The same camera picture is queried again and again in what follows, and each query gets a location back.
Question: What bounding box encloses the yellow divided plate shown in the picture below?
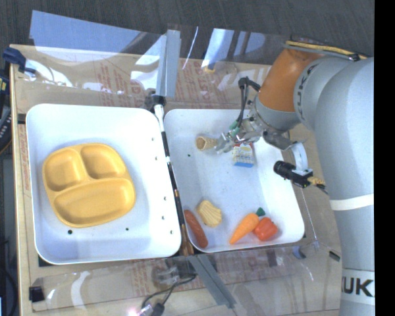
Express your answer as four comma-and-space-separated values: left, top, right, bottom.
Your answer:
41, 142, 137, 228

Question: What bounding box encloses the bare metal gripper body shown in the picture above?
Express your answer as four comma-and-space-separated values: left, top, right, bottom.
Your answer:
226, 116, 267, 140

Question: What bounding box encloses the brown cardboard board, red print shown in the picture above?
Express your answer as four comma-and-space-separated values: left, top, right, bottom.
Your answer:
9, 43, 344, 316

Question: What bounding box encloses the tan ice cream cone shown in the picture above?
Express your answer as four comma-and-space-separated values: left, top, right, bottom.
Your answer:
195, 134, 219, 152

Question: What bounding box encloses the yellow ridged potato chip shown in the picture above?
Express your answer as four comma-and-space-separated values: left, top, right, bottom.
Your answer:
196, 199, 223, 228

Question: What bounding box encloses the orange carrot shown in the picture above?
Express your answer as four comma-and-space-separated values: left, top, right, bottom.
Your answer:
229, 207, 266, 245

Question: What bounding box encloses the brown sausage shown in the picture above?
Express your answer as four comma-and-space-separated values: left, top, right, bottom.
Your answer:
183, 209, 209, 249

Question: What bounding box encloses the thin black and white rod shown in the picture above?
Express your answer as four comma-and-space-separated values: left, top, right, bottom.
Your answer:
153, 103, 195, 256

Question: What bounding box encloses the orange bell pepper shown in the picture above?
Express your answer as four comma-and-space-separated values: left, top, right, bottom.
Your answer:
253, 217, 278, 242

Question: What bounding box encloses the white plastic tray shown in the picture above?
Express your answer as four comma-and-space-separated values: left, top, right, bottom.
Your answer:
163, 108, 306, 253
25, 103, 182, 265

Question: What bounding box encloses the small white and blue carton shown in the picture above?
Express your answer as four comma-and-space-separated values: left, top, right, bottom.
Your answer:
232, 142, 255, 168

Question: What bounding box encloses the black cylinder on white bracket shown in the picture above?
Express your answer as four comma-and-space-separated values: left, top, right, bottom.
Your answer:
273, 140, 317, 189

